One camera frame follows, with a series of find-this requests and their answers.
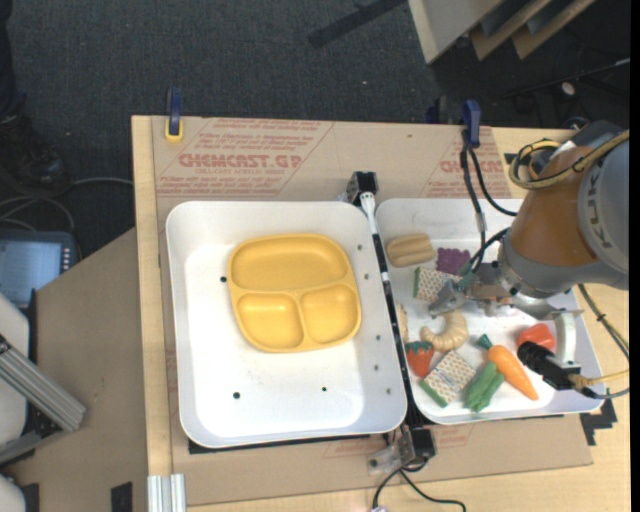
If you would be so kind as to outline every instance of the yellow plate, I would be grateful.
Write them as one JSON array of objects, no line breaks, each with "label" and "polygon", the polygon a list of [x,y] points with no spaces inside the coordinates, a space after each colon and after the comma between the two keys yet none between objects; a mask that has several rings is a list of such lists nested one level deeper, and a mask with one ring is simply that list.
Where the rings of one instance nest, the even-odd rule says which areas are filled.
[{"label": "yellow plate", "polygon": [[236,321],[249,343],[299,352],[351,339],[362,312],[346,253],[326,236],[265,236],[238,245],[227,264]]}]

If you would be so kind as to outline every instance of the black floor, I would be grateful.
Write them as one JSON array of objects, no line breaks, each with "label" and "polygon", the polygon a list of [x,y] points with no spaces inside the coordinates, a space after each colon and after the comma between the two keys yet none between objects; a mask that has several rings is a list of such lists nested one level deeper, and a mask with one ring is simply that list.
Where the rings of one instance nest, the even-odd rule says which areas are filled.
[{"label": "black floor", "polygon": [[[578,83],[571,101],[550,88],[502,96],[628,57],[631,0],[595,2],[525,60],[509,41],[480,62],[463,38],[427,65],[401,2],[340,37],[313,38],[374,3],[32,0],[16,2],[9,29],[28,112],[78,180],[131,179],[130,116],[164,113],[169,85],[182,89],[185,115],[421,123],[440,99],[441,122],[455,123],[473,98],[492,126],[629,126],[629,65],[589,75],[597,81]],[[0,204],[12,197],[0,190]],[[134,223],[124,184],[78,186],[60,204],[68,212],[42,203],[12,218],[66,230],[70,214],[85,256]]]}]

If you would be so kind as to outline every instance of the blue clamp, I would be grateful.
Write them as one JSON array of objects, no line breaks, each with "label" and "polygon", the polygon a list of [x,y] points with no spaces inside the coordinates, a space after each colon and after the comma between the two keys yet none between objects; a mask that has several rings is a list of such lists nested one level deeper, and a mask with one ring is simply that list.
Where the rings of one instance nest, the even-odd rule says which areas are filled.
[{"label": "blue clamp", "polygon": [[467,127],[463,135],[474,148],[480,146],[481,113],[480,105],[476,100],[467,100],[462,105],[462,122]]},{"label": "blue clamp", "polygon": [[170,87],[167,92],[167,112],[169,118],[165,122],[164,136],[169,142],[179,142],[184,135],[183,123],[180,119],[180,103],[182,94],[180,89]]}]

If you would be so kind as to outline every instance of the orange carrot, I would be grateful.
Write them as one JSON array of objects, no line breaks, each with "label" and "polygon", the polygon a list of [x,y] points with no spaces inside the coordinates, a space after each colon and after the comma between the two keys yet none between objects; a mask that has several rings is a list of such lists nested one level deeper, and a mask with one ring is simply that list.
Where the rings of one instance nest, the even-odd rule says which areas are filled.
[{"label": "orange carrot", "polygon": [[480,336],[478,345],[487,350],[487,359],[498,367],[498,371],[509,384],[531,400],[538,399],[538,392],[515,354],[502,345],[493,345],[486,334]]}]

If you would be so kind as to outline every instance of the white object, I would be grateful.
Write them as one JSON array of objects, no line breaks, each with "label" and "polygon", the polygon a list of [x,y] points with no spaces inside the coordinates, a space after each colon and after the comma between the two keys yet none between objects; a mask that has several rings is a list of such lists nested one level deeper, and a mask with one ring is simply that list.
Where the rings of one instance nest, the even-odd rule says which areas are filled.
[{"label": "white object", "polygon": [[19,487],[0,475],[0,510],[2,512],[25,512],[27,504]]},{"label": "white object", "polygon": [[[221,282],[236,245],[315,233],[346,252],[362,323],[337,346],[260,351],[241,335]],[[342,202],[193,201],[166,222],[180,419],[211,448],[389,432],[407,398],[366,216]]]},{"label": "white object", "polygon": [[[519,199],[499,202],[512,211],[518,210],[522,204]],[[480,200],[480,204],[486,215],[487,238],[511,225],[513,217],[499,213],[485,200]],[[475,211],[469,199],[391,199],[378,207],[376,219],[385,246],[395,237],[424,233],[429,236],[436,250],[468,250],[473,255],[480,247]],[[487,250],[484,261],[495,260],[497,249],[498,244],[493,244]],[[437,259],[434,259],[424,265],[436,268],[436,261]],[[433,319],[429,315],[426,302],[413,298],[416,267],[417,265],[404,268],[389,266],[394,298],[407,312],[409,336],[412,340],[419,339],[419,331],[423,325],[429,326],[433,332],[440,332],[444,323],[442,317]],[[549,303],[568,311],[579,309],[573,293],[556,295],[549,299]],[[470,341],[460,347],[458,353],[475,368],[479,368],[485,361],[484,350],[474,345],[482,334],[487,334],[492,343],[505,345],[515,352],[518,333],[537,323],[533,317],[509,307],[498,308],[496,316],[491,317],[472,302],[466,303],[461,311],[467,320]],[[554,328],[553,322],[550,323],[550,327]],[[575,320],[575,340],[575,361],[582,365],[582,373],[590,376],[602,375],[582,317]],[[437,353],[432,364],[437,363],[440,357],[441,354]],[[528,368],[526,371],[538,391],[539,400],[531,401],[509,384],[503,384],[494,395],[490,406],[480,413],[473,413],[464,408],[462,399],[454,401],[446,408],[440,407],[418,386],[419,381],[413,376],[411,386],[418,409],[430,420],[441,424],[587,412],[602,405],[602,400],[587,398],[575,391],[556,391],[543,382],[540,375]],[[595,390],[604,393],[604,385],[598,385]]]},{"label": "white object", "polygon": [[[0,293],[0,334],[22,355],[29,351],[29,322],[9,299]],[[18,439],[27,420],[27,399],[0,378],[0,451]]]}]

